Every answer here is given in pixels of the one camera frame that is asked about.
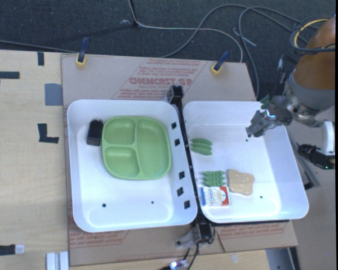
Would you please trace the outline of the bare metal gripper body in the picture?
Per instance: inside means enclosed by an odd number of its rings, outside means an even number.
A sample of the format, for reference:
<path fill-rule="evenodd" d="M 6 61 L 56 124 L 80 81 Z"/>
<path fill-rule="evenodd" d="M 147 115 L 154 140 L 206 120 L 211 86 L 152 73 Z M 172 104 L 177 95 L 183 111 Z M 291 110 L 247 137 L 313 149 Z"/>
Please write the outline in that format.
<path fill-rule="evenodd" d="M 266 95 L 265 117 L 274 120 L 275 125 L 289 125 L 293 121 L 309 127 L 319 127 L 322 122 L 316 116 L 324 112 L 320 101 L 302 101 L 295 95 Z"/>

